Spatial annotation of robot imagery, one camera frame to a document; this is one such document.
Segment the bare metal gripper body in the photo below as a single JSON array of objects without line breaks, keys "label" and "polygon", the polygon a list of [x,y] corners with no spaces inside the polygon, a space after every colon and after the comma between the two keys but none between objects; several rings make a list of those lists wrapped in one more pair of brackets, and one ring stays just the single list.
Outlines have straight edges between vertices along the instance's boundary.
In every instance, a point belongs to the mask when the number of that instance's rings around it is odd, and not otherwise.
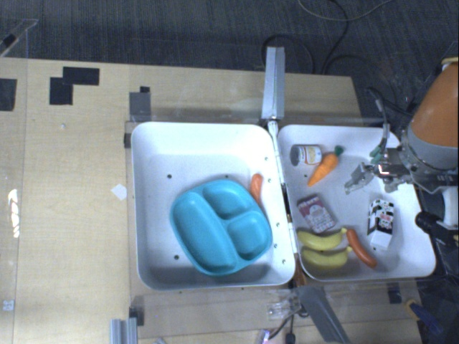
[{"label": "bare metal gripper body", "polygon": [[410,171],[403,164],[399,148],[386,148],[372,157],[374,174],[382,179],[387,193],[395,192],[402,184],[412,184]]}]

